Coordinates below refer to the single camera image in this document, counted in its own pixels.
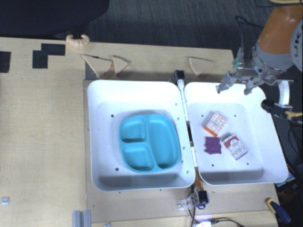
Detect thin black and white rod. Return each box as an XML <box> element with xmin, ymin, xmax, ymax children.
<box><xmin>177</xmin><ymin>79</ymin><xmax>200</xmax><ymax>168</ymax></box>

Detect blue divided plate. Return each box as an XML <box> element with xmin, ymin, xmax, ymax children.
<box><xmin>118</xmin><ymin>113</ymin><xmax>182</xmax><ymax>174</ymax></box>

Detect beige croissant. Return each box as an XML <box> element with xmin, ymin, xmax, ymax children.
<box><xmin>65</xmin><ymin>34</ymin><xmax>91</xmax><ymax>50</ymax></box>

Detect orange and white carton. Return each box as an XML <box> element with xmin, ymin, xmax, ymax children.
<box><xmin>204</xmin><ymin>111</ymin><xmax>228</xmax><ymax>138</ymax></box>

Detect black block with wires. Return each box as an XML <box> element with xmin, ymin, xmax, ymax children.
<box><xmin>173</xmin><ymin>70</ymin><xmax>186</xmax><ymax>82</ymax></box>
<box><xmin>197</xmin><ymin>190</ymin><xmax>210</xmax><ymax>210</ymax></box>

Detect red and white carton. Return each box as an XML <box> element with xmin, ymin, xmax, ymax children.
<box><xmin>222</xmin><ymin>133</ymin><xmax>249</xmax><ymax>161</ymax></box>

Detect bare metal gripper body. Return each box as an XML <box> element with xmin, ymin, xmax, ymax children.
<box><xmin>236</xmin><ymin>49</ymin><xmax>285</xmax><ymax>86</ymax></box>

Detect purple grapes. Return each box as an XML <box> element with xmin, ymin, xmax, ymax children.
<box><xmin>204</xmin><ymin>136</ymin><xmax>223</xmax><ymax>155</ymax></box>

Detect black cylinder on white bracket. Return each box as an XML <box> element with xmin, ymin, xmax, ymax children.
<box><xmin>260</xmin><ymin>79</ymin><xmax>294</xmax><ymax>118</ymax></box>

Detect white plastic tray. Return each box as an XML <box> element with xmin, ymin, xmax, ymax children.
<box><xmin>86</xmin><ymin>79</ymin><xmax>197</xmax><ymax>192</ymax></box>
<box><xmin>184</xmin><ymin>81</ymin><xmax>290</xmax><ymax>186</ymax></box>

